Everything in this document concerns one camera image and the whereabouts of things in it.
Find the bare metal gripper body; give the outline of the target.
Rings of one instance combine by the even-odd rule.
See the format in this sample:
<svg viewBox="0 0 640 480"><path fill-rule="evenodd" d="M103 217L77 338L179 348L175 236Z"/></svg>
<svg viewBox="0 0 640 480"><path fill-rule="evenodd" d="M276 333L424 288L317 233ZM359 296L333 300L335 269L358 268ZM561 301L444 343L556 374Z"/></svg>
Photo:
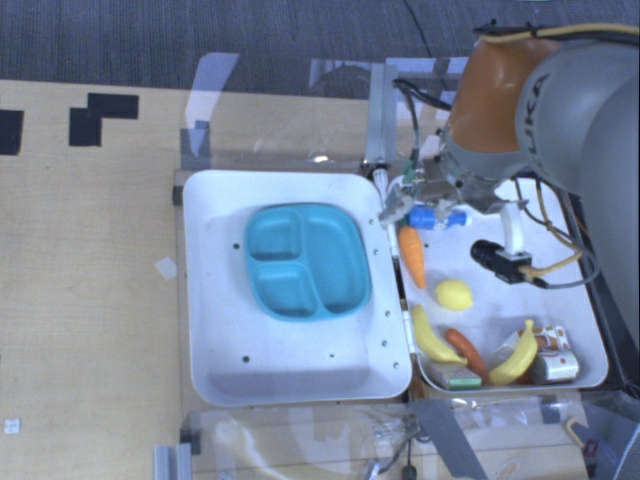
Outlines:
<svg viewBox="0 0 640 480"><path fill-rule="evenodd" d="M414 182L416 198L421 202L446 200L451 205L467 205L479 213L502 210L502 199L495 194L501 182L470 173L450 156L421 160Z"/></svg>

